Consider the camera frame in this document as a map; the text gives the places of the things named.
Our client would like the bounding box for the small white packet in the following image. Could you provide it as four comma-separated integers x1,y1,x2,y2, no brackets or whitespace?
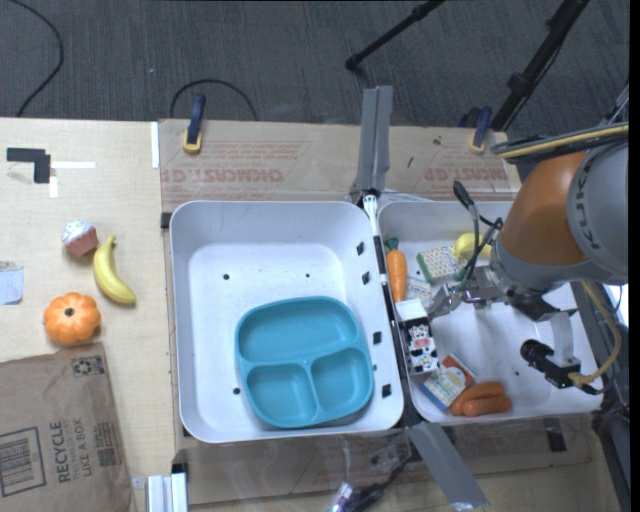
405,275,433,302

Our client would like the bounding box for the orange sausage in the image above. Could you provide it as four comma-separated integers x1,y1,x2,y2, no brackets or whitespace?
449,380,506,416
462,394,513,418

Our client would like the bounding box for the orange and white packet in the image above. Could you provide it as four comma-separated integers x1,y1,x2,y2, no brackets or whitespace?
420,353,477,412

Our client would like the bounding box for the brown paper bag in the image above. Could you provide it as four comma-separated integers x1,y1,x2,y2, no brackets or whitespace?
0,341,134,512

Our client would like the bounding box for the yellow banana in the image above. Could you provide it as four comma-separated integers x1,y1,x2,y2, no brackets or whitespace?
453,232,494,260
92,233,138,306

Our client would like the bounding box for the orange carrot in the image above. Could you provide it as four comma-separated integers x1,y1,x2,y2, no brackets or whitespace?
383,237,409,304

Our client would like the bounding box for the brown cardboard board red print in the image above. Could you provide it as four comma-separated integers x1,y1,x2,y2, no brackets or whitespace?
158,118,621,507

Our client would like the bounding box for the white plastic tray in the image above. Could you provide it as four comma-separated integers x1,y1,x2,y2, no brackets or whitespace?
168,199,405,445
375,199,607,427

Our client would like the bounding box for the white cow print carton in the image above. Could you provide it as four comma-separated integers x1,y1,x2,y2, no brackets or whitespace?
395,298,442,377

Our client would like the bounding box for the pink cupcake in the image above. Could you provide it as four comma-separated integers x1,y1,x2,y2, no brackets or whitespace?
60,219,100,258

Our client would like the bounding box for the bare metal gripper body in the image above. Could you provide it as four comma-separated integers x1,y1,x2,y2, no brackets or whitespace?
459,264,519,307

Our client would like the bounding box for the black cylinder on white bracket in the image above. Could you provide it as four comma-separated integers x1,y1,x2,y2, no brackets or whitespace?
519,309,584,390

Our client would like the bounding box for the blue divided plate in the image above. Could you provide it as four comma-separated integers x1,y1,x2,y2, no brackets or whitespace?
234,295,376,430

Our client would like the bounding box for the orange pumpkin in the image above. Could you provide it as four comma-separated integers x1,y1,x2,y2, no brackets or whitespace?
42,291,103,347

